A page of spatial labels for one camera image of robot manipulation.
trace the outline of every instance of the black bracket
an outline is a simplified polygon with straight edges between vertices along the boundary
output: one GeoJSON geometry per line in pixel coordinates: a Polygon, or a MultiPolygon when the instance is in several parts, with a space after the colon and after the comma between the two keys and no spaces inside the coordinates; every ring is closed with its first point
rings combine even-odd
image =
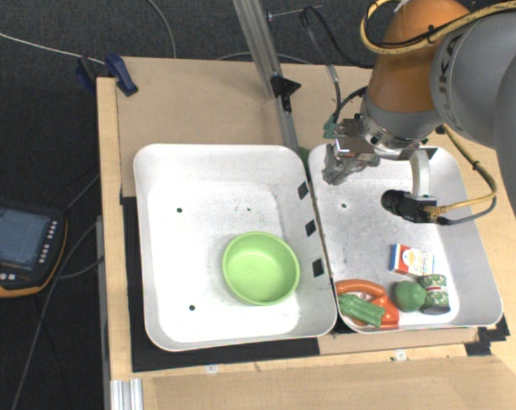
{"type": "Polygon", "coordinates": [[[491,342],[505,342],[507,340],[506,337],[510,335],[507,320],[503,314],[499,322],[495,324],[495,328],[478,327],[478,342],[465,343],[466,354],[469,356],[491,355],[491,342]]]}
{"type": "Polygon", "coordinates": [[[283,110],[287,113],[292,112],[292,107],[290,105],[290,96],[296,91],[298,88],[302,86],[302,84],[298,84],[292,80],[285,79],[278,74],[274,74],[270,79],[270,83],[273,88],[273,94],[275,97],[281,96],[281,103],[283,104],[283,110]]]}

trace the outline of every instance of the wooden table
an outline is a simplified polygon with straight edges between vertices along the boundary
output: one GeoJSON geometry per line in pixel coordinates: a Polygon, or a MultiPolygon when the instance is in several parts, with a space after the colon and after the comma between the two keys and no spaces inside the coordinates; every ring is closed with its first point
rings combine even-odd
{"type": "MultiPolygon", "coordinates": [[[[251,62],[124,58],[139,92],[125,97],[111,78],[97,83],[103,187],[109,379],[141,378],[144,408],[516,408],[516,219],[502,186],[495,152],[466,146],[497,180],[492,214],[477,220],[503,300],[510,336],[491,344],[492,355],[467,356],[463,343],[476,328],[329,334],[320,355],[153,372],[133,372],[120,193],[134,196],[132,158],[152,143],[281,144],[274,102],[266,98],[251,62]]],[[[299,144],[325,143],[322,126],[334,109],[334,89],[322,66],[284,64],[284,76],[302,84],[292,97],[299,144]]],[[[370,71],[338,67],[342,93],[368,83],[370,71]]],[[[343,115],[352,117],[360,100],[343,115]]],[[[469,196],[488,191],[444,136],[460,163],[469,196]]]]}

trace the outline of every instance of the white cable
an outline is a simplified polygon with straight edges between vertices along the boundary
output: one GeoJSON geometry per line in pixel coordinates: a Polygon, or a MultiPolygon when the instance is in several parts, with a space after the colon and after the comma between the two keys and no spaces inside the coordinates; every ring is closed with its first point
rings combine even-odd
{"type": "MultiPolygon", "coordinates": [[[[47,47],[45,45],[31,43],[30,41],[25,41],[24,39],[18,39],[18,38],[15,38],[15,37],[11,37],[11,36],[6,35],[5,33],[1,33],[1,32],[0,32],[0,37],[6,38],[6,39],[10,39],[11,41],[15,41],[16,43],[21,43],[21,44],[24,44],[24,45],[30,45],[30,46],[36,47],[38,49],[53,51],[55,53],[60,53],[61,55],[74,56],[76,58],[79,58],[81,56],[81,55],[78,55],[77,53],[72,53],[70,51],[53,49],[53,48],[47,47]]],[[[95,59],[95,58],[88,57],[87,59],[89,59],[89,61],[96,62],[97,64],[106,65],[103,61],[100,61],[100,60],[95,59]]]]}

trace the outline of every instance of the orange sausage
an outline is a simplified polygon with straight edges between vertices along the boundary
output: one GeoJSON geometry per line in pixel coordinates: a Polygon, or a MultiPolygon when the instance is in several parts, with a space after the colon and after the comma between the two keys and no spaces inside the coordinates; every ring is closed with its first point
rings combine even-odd
{"type": "Polygon", "coordinates": [[[336,282],[336,293],[342,295],[351,291],[360,291],[367,293],[373,297],[379,297],[385,294],[385,289],[372,281],[365,279],[343,279],[336,282]]]}

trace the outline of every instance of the green plate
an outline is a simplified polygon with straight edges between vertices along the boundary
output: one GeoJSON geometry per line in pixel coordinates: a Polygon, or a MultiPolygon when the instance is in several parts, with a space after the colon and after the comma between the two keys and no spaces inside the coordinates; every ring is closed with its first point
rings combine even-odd
{"type": "Polygon", "coordinates": [[[222,271],[232,292],[255,305],[283,301],[300,280],[294,251],[281,238],[261,231],[245,232],[230,241],[222,271]]]}

